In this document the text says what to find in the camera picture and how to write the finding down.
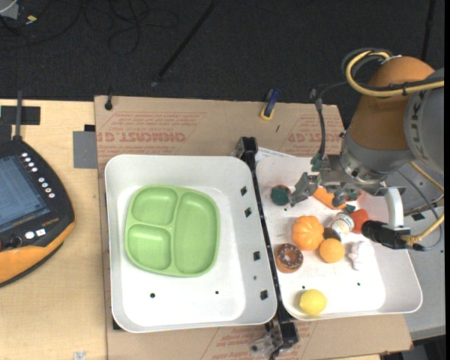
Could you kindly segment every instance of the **white tray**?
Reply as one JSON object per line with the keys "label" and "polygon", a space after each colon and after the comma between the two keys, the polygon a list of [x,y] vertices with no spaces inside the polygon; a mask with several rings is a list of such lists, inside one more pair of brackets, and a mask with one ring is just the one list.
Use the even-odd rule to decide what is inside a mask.
{"label": "white tray", "polygon": [[[124,330],[140,333],[239,326],[273,318],[275,288],[251,171],[243,161],[235,157],[119,155],[106,165],[105,182],[112,314]],[[155,274],[128,259],[128,205],[135,190],[153,184],[195,189],[216,202],[220,244],[214,266],[204,275]]]}
{"label": "white tray", "polygon": [[[271,190],[286,185],[292,191],[303,172],[313,174],[307,157],[266,157],[257,164],[256,174],[264,208],[265,221],[272,249],[282,243],[293,243],[292,228],[298,216],[314,215],[327,227],[338,211],[314,197],[294,207],[275,205]],[[371,220],[388,222],[388,209],[382,197],[363,193],[353,203],[365,208]],[[361,271],[353,269],[348,257],[353,242],[368,240],[349,233],[343,239],[346,256],[328,264],[317,251],[302,251],[304,265],[292,274],[278,272],[283,304],[298,320],[334,319],[377,314],[410,313],[420,308],[422,291],[407,250],[392,250],[372,242],[375,257]],[[321,290],[328,298],[326,309],[319,316],[308,316],[299,308],[299,296],[305,289]]]}

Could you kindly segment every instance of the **antenna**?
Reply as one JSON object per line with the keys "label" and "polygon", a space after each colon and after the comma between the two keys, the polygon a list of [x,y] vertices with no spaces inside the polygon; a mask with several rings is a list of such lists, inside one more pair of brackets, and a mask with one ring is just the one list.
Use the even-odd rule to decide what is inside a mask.
{"label": "antenna", "polygon": [[20,123],[22,121],[22,90],[18,91],[17,102],[16,102],[16,121],[15,121],[15,136],[13,136],[13,141],[21,141],[20,136]]}

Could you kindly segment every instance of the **chocolate donut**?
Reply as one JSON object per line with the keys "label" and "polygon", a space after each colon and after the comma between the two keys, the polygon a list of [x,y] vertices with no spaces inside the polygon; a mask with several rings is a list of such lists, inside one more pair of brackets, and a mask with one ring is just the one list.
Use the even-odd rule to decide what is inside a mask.
{"label": "chocolate donut", "polygon": [[303,264],[303,254],[294,244],[281,244],[275,250],[277,269],[283,273],[298,271]]}

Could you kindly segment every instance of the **display screen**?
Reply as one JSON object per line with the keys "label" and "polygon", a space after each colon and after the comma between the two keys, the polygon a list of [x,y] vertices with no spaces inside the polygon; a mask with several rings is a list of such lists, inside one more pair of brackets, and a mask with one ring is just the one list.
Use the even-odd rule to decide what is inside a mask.
{"label": "display screen", "polygon": [[15,156],[0,159],[0,232],[50,212]]}

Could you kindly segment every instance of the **green plastic tray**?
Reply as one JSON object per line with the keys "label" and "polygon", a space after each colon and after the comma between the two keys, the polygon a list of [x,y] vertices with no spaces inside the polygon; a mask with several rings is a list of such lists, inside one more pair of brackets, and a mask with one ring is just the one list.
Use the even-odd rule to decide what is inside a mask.
{"label": "green plastic tray", "polygon": [[220,214],[205,193],[172,185],[135,192],[125,224],[125,250],[141,269],[162,275],[200,276],[215,263]]}

